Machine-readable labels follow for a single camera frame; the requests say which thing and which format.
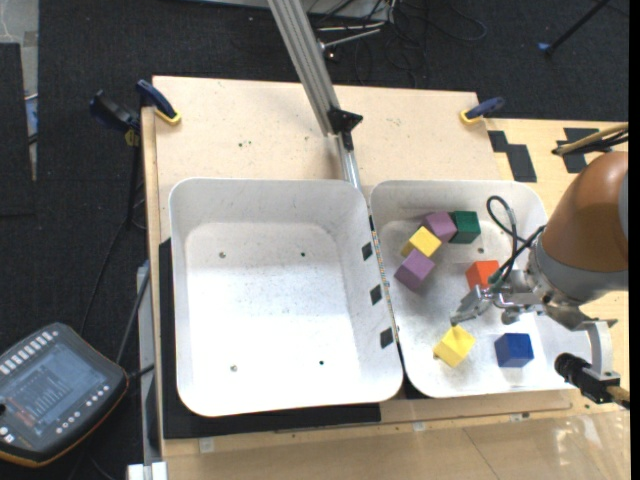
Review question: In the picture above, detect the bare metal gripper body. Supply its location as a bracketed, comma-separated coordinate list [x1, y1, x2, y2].
[491, 268, 597, 333]

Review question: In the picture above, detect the blue cube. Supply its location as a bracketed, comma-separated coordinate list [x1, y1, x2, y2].
[493, 332, 535, 369]

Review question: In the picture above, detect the orange cube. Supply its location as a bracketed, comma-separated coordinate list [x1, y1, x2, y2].
[465, 259, 501, 292]

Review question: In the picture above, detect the yellow cube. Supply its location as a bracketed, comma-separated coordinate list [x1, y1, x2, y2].
[400, 225, 443, 260]
[432, 323, 477, 369]

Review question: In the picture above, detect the white plastic tray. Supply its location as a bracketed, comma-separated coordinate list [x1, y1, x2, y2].
[168, 176, 405, 419]
[369, 179, 592, 400]

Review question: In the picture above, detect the large purple cube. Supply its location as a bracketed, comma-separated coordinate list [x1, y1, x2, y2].
[393, 250, 437, 295]

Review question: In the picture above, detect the green cube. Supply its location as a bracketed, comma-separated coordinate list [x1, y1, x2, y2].
[448, 210, 482, 245]

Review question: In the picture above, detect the small purple cube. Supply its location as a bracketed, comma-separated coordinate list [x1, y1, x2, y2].
[421, 211, 458, 243]

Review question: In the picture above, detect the pale wood board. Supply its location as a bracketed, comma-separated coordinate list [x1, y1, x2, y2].
[151, 74, 575, 440]

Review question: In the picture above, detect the black cylinder on white bracket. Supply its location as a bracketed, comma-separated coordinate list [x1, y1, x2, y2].
[553, 319, 622, 405]

